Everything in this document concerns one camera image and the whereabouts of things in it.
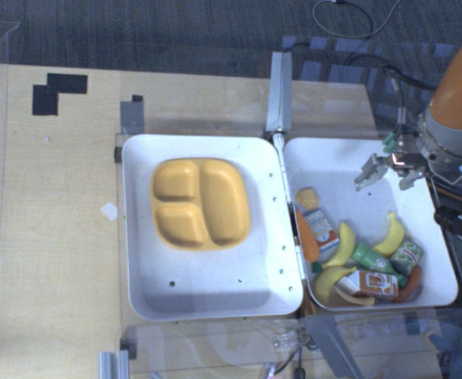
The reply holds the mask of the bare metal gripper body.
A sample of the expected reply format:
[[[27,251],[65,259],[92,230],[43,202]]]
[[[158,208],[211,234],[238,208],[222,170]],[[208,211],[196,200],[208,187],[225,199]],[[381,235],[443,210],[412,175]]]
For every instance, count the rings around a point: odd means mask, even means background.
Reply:
[[[392,131],[388,135],[388,166],[397,173],[430,173],[419,143],[418,132]]]

